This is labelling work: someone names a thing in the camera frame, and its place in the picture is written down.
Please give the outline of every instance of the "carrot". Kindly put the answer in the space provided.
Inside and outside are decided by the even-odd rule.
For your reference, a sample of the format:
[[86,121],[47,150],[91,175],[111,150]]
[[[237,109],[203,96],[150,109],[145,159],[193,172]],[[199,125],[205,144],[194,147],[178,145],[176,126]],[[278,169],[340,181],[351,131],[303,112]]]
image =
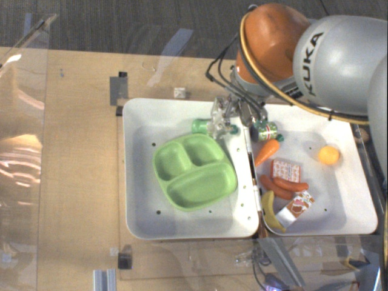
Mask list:
[[278,187],[291,192],[302,192],[309,188],[309,184],[306,182],[291,182],[280,177],[275,177],[273,183]]
[[290,200],[293,198],[293,193],[291,191],[287,191],[282,189],[281,187],[278,187],[275,183],[272,182],[272,180],[266,176],[261,175],[259,178],[261,184],[266,188],[268,191],[273,191],[274,194],[282,199]]
[[258,155],[255,158],[255,166],[259,166],[262,162],[266,161],[269,157],[271,157],[273,154],[276,153],[276,151],[280,148],[280,141],[283,141],[283,136],[278,135],[276,139],[270,139],[268,140],[261,150],[259,151]]

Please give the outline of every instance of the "yellow ball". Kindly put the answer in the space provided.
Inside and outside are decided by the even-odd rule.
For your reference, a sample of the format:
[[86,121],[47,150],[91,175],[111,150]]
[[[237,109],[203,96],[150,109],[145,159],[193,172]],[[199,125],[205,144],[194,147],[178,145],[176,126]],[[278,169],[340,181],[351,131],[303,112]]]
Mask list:
[[333,165],[340,158],[339,153],[340,151],[338,151],[336,148],[332,147],[331,145],[327,145],[319,150],[318,158],[323,164]]

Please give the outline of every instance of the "gray carpet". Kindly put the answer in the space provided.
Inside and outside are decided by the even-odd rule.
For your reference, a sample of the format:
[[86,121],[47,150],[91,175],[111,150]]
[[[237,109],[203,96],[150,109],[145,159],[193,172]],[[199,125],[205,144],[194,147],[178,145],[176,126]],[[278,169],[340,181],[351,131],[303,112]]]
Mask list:
[[[13,45],[31,14],[57,13],[51,49],[214,57],[247,7],[267,2],[325,16],[319,0],[0,0],[0,45]],[[387,0],[323,2],[333,15],[387,19]]]

